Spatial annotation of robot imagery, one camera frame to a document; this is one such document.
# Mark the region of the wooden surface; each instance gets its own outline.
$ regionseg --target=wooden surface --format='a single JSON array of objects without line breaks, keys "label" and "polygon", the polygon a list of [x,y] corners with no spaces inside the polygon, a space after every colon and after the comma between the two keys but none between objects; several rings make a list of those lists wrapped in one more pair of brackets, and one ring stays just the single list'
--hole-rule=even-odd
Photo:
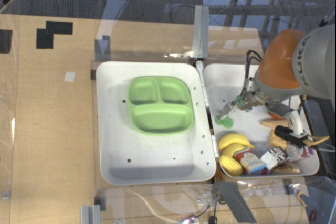
[{"label": "wooden surface", "polygon": [[[54,35],[54,49],[36,49],[36,29],[45,28],[47,20],[73,22],[73,34]],[[10,224],[80,223],[80,207],[93,205],[96,183],[109,187],[100,181],[100,176],[96,176],[99,169],[95,170],[94,157],[90,70],[100,26],[101,21],[89,19],[34,16],[21,16],[19,19]],[[192,36],[193,26],[190,25],[117,22],[113,25],[111,50],[117,58],[130,56],[136,60],[144,54],[151,54],[151,59],[162,59],[166,52],[184,53],[190,50]],[[237,38],[247,41],[239,42]],[[255,43],[257,39],[255,31],[218,28],[209,34],[209,42],[212,42],[209,51],[212,50],[212,55],[229,56],[228,61],[244,60],[248,48],[262,52],[261,45]],[[73,82],[65,82],[67,72],[75,72]],[[169,189],[170,193],[180,197],[180,187],[170,185],[165,187],[165,191]],[[113,186],[110,189],[112,192],[119,190]],[[155,207],[155,195],[143,193],[142,196]],[[165,223],[152,216],[153,212],[138,195],[130,199],[127,205],[131,205],[132,210],[121,204],[125,207],[124,217],[120,217],[123,223]],[[112,201],[110,206],[121,202],[115,195]],[[302,207],[294,197],[288,200],[288,196],[281,195],[273,203],[270,201],[248,202],[259,223],[272,223],[270,219],[278,219],[281,223],[284,220],[290,220],[287,223],[307,222],[306,214],[302,214]],[[0,203],[1,223],[8,223],[8,209],[9,201]],[[184,217],[161,209],[157,208],[155,212],[171,215],[175,221]],[[234,222],[227,206],[218,209],[218,216]],[[114,217],[105,212],[102,223],[112,223]],[[203,221],[207,221],[208,216],[204,217]]]}]

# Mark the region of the banana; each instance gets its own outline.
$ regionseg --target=banana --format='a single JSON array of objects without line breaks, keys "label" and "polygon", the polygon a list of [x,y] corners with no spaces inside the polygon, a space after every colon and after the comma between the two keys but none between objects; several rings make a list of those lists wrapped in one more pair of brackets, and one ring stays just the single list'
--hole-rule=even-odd
[{"label": "banana", "polygon": [[240,176],[243,173],[243,167],[240,163],[229,156],[222,155],[220,157],[220,164],[232,176]]},{"label": "banana", "polygon": [[249,146],[250,148],[254,148],[254,146],[249,142],[243,134],[227,134],[221,140],[219,140],[218,148],[220,150],[230,146],[233,143],[238,143],[244,146]]},{"label": "banana", "polygon": [[223,151],[223,155],[229,156],[229,157],[233,157],[235,155],[235,152],[237,151],[241,151],[245,148],[247,148],[248,146],[244,146],[242,144],[239,143],[233,143],[230,146],[227,146],[224,151]]}]

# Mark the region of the green plate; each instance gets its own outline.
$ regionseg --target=green plate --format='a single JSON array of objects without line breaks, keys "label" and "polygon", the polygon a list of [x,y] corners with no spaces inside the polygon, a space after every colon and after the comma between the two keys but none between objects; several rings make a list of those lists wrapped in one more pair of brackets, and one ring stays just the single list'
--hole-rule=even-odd
[{"label": "green plate", "polygon": [[187,85],[173,77],[138,77],[128,88],[133,127],[143,134],[181,134],[194,124]]}]

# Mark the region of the food box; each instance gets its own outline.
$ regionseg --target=food box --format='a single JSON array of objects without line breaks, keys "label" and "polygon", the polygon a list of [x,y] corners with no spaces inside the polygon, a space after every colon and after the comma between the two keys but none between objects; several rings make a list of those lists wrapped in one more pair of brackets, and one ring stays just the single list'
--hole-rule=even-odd
[{"label": "food box", "polygon": [[[251,66],[251,76],[256,69],[257,66]],[[232,132],[245,134],[255,145],[254,152],[262,156],[271,148],[270,129],[260,124],[268,117],[265,108],[236,111],[232,115],[231,130],[215,123],[218,110],[240,93],[244,74],[244,65],[212,64],[205,68],[204,80],[215,133],[211,136],[196,68],[185,63],[102,63],[96,72],[96,82],[100,169],[104,179],[113,185],[206,181],[216,172],[216,141]],[[132,85],[135,92],[138,87],[139,92],[144,93],[132,93]],[[178,98],[172,97],[173,91]],[[298,105],[298,98],[292,98],[291,103]],[[132,114],[134,109],[140,110],[138,116]],[[146,115],[152,119],[161,117],[163,121],[167,116],[169,124],[160,129],[155,120],[146,119]],[[172,125],[180,116],[184,120]],[[309,159],[296,164],[301,170],[299,175],[312,175],[318,170],[319,160],[314,152]],[[282,176],[288,177],[259,175],[258,178]]]}]

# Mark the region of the brown object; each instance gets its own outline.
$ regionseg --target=brown object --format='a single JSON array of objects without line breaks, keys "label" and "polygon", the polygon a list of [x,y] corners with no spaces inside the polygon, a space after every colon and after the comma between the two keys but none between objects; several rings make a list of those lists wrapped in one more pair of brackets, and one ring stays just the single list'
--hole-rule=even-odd
[{"label": "brown object", "polygon": [[263,120],[261,123],[263,126],[270,127],[272,129],[275,129],[276,126],[284,126],[288,127],[289,123],[288,120],[282,119],[282,120]]},{"label": "brown object", "polygon": [[287,142],[286,140],[281,139],[280,137],[278,137],[275,133],[274,133],[274,129],[271,130],[271,137],[269,140],[269,144],[272,147],[281,147],[283,150],[286,149],[287,147]]},{"label": "brown object", "polygon": [[287,29],[273,39],[258,69],[260,82],[277,89],[300,87],[293,73],[292,57],[304,35],[299,30]]}]

